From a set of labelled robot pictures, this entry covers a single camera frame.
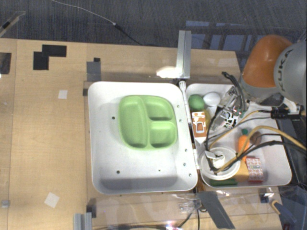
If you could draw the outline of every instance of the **wooden table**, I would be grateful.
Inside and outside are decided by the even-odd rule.
[[[33,52],[42,51],[43,44],[65,45],[67,55],[50,57],[48,71],[33,70]],[[0,52],[12,54],[11,71],[0,79],[0,199],[11,202],[9,208],[0,208],[0,230],[71,230],[73,215],[86,211],[91,193],[83,97],[86,62],[100,58],[103,79],[161,81],[155,73],[163,66],[175,66],[177,49],[0,39]],[[234,52],[192,50],[195,81],[226,82],[222,71],[239,75]],[[60,90],[68,91],[66,99],[58,98]],[[278,199],[277,188],[271,191]],[[54,208],[44,203],[50,192],[59,197]],[[226,211],[236,212],[230,218],[237,229],[281,228],[271,207],[260,204],[257,191],[231,193],[233,199],[221,201]],[[108,196],[97,197],[111,207]],[[127,212],[132,203],[118,202],[118,222],[131,221]],[[155,202],[158,214],[167,202]],[[134,209],[140,220],[142,207]],[[170,220],[183,218],[170,213]],[[197,220],[192,218],[185,229],[196,228]],[[215,229],[208,213],[202,213],[201,225]]]

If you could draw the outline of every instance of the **white square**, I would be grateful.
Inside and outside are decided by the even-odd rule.
[[[67,93],[68,93],[68,90],[60,90],[58,99],[67,99]]]
[[[59,196],[56,196],[53,193],[49,193],[45,200],[45,204],[52,208],[55,208],[57,206],[58,201],[59,201]]]

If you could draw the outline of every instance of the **carrot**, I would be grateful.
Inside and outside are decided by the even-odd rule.
[[[247,129],[242,129],[242,135],[239,137],[239,140],[238,140],[238,152],[241,151],[243,145],[244,145],[244,142],[246,141],[246,139],[248,138],[247,136],[248,134],[248,130]],[[247,148],[249,147],[249,141],[248,143],[246,144],[246,146],[243,148],[244,151],[247,150]]]

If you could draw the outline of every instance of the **cable connector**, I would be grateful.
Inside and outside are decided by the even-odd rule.
[[[271,118],[272,119],[286,119],[288,118],[289,110],[281,109],[281,110],[272,110]]]

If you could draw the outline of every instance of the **thin white wire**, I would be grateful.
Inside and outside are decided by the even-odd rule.
[[[69,6],[69,7],[77,8],[77,9],[80,9],[80,10],[83,10],[83,11],[86,11],[86,12],[91,13],[91,14],[93,14],[93,15],[96,15],[96,16],[98,16],[98,17],[100,17],[100,18],[103,18],[103,19],[106,20],[106,21],[111,22],[113,25],[116,25],[115,22],[109,20],[108,18],[103,17],[103,16],[101,16],[101,15],[99,15],[99,14],[96,14],[96,13],[94,13],[94,12],[92,12],[92,11],[89,11],[89,10],[87,10],[87,9],[85,9],[85,8],[81,8],[81,7],[78,7],[78,6],[75,6],[75,5],[71,5],[71,4],[67,4],[67,3],[64,3],[64,2],[59,2],[59,1],[56,1],[56,0],[50,0],[50,1],[56,2],[56,3],[58,3],[58,4],[66,5],[66,6]]]

